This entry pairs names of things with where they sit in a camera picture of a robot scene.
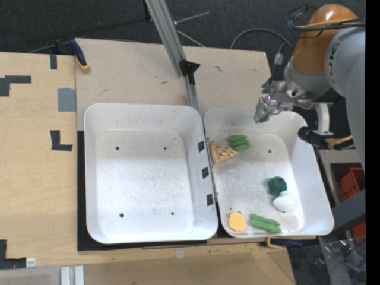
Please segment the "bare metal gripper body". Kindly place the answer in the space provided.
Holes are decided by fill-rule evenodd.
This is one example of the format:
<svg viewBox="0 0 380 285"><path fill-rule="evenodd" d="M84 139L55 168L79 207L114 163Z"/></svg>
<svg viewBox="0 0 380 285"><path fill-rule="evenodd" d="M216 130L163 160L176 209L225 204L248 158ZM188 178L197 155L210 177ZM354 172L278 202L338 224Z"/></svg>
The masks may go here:
<svg viewBox="0 0 380 285"><path fill-rule="evenodd" d="M266 95L266 104L276 109L290 109L293 106L311 109L315 95L307 92L293 81L272 81Z"/></svg>

